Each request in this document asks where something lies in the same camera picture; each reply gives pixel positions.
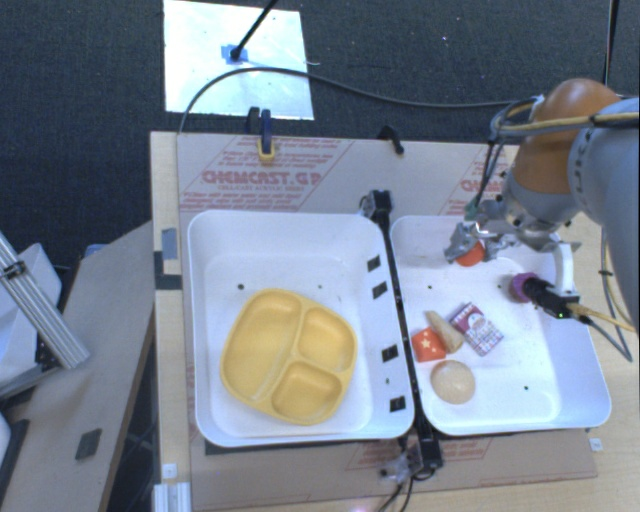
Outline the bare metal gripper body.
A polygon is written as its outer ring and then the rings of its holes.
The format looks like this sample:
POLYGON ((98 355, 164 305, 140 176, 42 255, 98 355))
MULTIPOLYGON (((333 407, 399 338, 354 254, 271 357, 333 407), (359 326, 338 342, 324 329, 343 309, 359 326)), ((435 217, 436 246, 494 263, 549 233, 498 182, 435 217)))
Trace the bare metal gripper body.
POLYGON ((533 250, 551 250, 560 242, 559 225, 528 213, 517 200, 484 200, 476 210, 472 233, 502 245, 521 243, 533 250))

